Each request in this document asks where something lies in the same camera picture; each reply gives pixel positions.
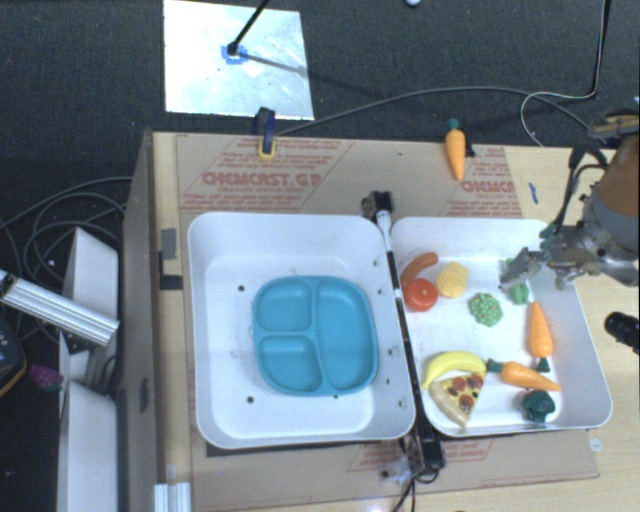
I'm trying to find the white plastic tray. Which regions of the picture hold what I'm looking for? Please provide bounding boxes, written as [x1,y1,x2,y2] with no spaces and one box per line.
[389,215,614,439]
[187,211,418,450]

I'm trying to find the black cylinder on white bracket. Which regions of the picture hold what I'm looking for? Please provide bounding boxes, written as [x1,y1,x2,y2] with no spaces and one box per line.
[604,310,640,357]

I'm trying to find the pizza slice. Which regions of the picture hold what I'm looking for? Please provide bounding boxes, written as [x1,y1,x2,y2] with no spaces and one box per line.
[429,372,487,430]

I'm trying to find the brown cardboard board, red print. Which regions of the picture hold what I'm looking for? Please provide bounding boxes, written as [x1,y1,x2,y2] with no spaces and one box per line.
[174,133,601,512]

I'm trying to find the yellow banana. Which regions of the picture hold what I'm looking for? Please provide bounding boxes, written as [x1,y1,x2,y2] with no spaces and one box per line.
[420,350,488,392]

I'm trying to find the dark green broccoli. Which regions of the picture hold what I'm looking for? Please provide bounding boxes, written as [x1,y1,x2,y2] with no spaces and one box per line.
[520,389,558,423]

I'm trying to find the orange carrot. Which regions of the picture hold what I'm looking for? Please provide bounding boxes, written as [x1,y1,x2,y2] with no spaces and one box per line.
[528,300,555,374]
[485,358,563,393]
[444,117,469,182]

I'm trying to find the yellow corn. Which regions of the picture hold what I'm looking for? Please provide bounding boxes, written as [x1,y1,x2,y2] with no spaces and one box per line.
[434,261,471,300]

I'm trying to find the blue divided plate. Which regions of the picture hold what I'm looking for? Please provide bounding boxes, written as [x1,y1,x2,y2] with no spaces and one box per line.
[251,275,380,399]

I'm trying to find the orange sausage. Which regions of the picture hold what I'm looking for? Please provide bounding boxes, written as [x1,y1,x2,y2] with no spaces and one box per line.
[399,252,440,292]

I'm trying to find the black block with thin wires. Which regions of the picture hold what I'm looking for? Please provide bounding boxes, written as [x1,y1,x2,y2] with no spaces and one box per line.
[399,433,447,484]
[361,190,397,222]

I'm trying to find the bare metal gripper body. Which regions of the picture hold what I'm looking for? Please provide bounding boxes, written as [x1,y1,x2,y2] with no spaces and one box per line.
[542,226,640,292]

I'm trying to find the red tomato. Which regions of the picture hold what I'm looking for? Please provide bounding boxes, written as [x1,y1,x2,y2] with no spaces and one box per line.
[403,278,440,313]

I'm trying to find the thin black and white rod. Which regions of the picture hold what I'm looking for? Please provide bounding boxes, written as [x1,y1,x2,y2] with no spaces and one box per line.
[378,211,437,451]

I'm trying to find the purple grapes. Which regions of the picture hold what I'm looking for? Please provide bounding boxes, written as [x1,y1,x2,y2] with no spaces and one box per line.
[26,363,65,395]

